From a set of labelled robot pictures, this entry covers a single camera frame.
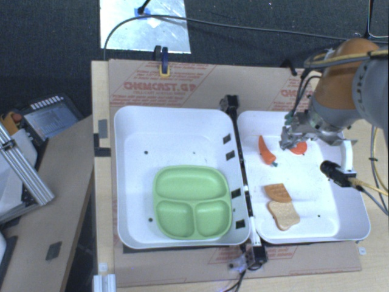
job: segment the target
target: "black cable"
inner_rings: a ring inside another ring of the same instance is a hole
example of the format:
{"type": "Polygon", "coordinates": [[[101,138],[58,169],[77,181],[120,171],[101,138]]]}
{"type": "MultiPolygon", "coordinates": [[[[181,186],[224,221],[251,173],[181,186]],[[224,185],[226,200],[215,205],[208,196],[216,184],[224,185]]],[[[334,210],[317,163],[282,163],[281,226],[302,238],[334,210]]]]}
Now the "black cable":
{"type": "Polygon", "coordinates": [[[261,263],[254,263],[253,265],[248,267],[248,270],[249,271],[256,271],[256,270],[260,269],[261,267],[262,267],[261,263]]]}
{"type": "Polygon", "coordinates": [[[296,110],[297,110],[298,104],[300,104],[302,98],[304,97],[304,92],[305,92],[306,88],[308,87],[309,82],[310,82],[312,79],[315,79],[315,78],[321,78],[321,76],[319,76],[319,75],[313,75],[313,76],[309,77],[309,78],[307,79],[307,81],[305,82],[303,88],[301,88],[301,87],[303,86],[303,82],[304,82],[304,79],[305,79],[305,78],[303,78],[303,77],[301,78],[300,84],[299,84],[298,89],[297,89],[296,101],[295,101],[294,107],[293,107],[293,109],[292,109],[292,111],[291,111],[291,116],[292,116],[292,117],[293,117],[293,115],[295,114],[295,112],[296,112],[296,110]]]}
{"type": "Polygon", "coordinates": [[[306,37],[315,37],[315,38],[323,38],[323,39],[331,39],[331,40],[347,40],[349,38],[338,38],[336,36],[326,36],[326,35],[320,35],[316,33],[307,33],[307,32],[296,32],[296,31],[291,31],[291,30],[283,30],[283,29],[269,29],[269,28],[260,28],[260,27],[250,27],[250,26],[238,26],[238,25],[230,25],[230,24],[221,24],[221,23],[214,23],[210,21],[203,21],[200,19],[194,19],[194,18],[186,18],[186,17],[181,17],[181,16],[174,16],[174,15],[152,15],[152,14],[145,14],[142,16],[138,17],[132,17],[128,18],[120,23],[118,23],[108,34],[107,39],[104,44],[104,52],[103,52],[103,58],[106,60],[106,48],[109,39],[111,36],[114,34],[114,32],[122,25],[135,21],[137,19],[142,19],[142,18],[162,18],[162,19],[178,19],[180,21],[188,21],[188,22],[194,22],[194,23],[199,23],[199,24],[205,24],[205,25],[211,25],[211,26],[218,26],[218,27],[225,27],[225,28],[234,28],[234,29],[244,29],[244,30],[254,30],[254,31],[260,31],[260,32],[276,32],[276,33],[288,33],[291,35],[301,35],[301,36],[306,36],[306,37]]]}
{"type": "Polygon", "coordinates": [[[389,213],[388,211],[386,211],[384,209],[384,207],[380,204],[380,202],[377,201],[377,199],[375,199],[375,197],[372,196],[372,194],[370,194],[367,190],[365,190],[362,186],[360,185],[357,185],[356,186],[356,189],[359,190],[360,192],[363,192],[364,194],[366,194],[366,196],[368,196],[370,199],[372,199],[374,201],[375,204],[377,204],[377,207],[379,207],[381,209],[381,211],[385,214],[385,215],[388,215],[389,216],[389,213]]]}
{"type": "Polygon", "coordinates": [[[240,277],[239,277],[237,283],[234,284],[232,287],[230,287],[230,288],[224,290],[223,292],[230,292],[230,291],[232,291],[234,288],[236,288],[236,289],[235,289],[235,292],[238,292],[239,289],[240,289],[240,287],[241,287],[241,284],[242,284],[243,277],[244,277],[245,273],[246,273],[246,270],[242,271],[242,273],[241,273],[241,275],[240,275],[240,277]]]}
{"type": "Polygon", "coordinates": [[[380,193],[379,198],[381,199],[382,206],[384,207],[386,213],[389,213],[387,204],[385,203],[384,196],[380,193]]]}

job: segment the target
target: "green plate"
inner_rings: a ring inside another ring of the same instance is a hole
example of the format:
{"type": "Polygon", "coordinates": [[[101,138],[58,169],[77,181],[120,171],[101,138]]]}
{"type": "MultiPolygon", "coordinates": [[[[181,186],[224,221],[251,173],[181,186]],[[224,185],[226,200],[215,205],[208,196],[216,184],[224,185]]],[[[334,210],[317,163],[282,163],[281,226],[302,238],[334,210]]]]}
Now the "green plate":
{"type": "Polygon", "coordinates": [[[217,169],[165,167],[154,178],[154,214],[159,229],[181,240],[218,238],[232,220],[230,190],[217,169]]]}

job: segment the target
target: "wooden table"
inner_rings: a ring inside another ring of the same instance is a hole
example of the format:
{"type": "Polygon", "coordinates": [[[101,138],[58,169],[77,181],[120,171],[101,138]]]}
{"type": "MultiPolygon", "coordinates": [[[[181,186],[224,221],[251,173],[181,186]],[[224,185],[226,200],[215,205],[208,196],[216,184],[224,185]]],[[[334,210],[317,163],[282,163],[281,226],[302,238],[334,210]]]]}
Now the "wooden table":
{"type": "Polygon", "coordinates": [[[3,232],[6,238],[18,239],[2,292],[65,290],[92,191],[92,169],[92,117],[88,117],[47,145],[39,174],[54,200],[3,232]],[[58,257],[46,260],[50,245],[59,243],[58,257]]]}

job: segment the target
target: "dark floor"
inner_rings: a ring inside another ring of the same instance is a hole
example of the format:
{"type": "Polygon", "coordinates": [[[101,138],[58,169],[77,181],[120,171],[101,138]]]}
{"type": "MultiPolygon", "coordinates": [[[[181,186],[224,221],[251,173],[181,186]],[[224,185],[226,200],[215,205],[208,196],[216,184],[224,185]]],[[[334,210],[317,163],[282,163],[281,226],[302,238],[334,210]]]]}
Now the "dark floor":
{"type": "MultiPolygon", "coordinates": [[[[368,0],[184,0],[187,16],[219,23],[298,30],[341,38],[363,35],[368,0]]],[[[371,31],[388,35],[389,0],[375,0],[371,31]]],[[[15,105],[63,92],[91,113],[91,61],[102,59],[99,0],[0,0],[0,114],[15,105]]],[[[192,54],[171,61],[295,67],[327,40],[188,24],[192,54]]],[[[108,51],[108,57],[149,60],[151,53],[108,51]]],[[[68,291],[88,291],[92,215],[86,221],[68,291]]]]}

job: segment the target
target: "orange carrot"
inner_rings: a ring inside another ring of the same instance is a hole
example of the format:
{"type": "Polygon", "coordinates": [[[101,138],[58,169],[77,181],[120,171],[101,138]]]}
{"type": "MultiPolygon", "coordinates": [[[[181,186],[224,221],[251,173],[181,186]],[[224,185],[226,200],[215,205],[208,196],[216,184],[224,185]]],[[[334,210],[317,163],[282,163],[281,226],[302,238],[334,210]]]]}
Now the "orange carrot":
{"type": "Polygon", "coordinates": [[[307,147],[306,142],[300,142],[295,148],[291,148],[290,151],[296,155],[303,155],[305,154],[307,147]]]}
{"type": "Polygon", "coordinates": [[[267,148],[265,141],[263,140],[262,135],[260,135],[260,139],[258,141],[258,146],[260,148],[260,153],[261,153],[263,161],[266,164],[273,164],[274,166],[277,166],[277,164],[274,162],[276,160],[276,156],[274,156],[270,152],[270,150],[267,148]]]}

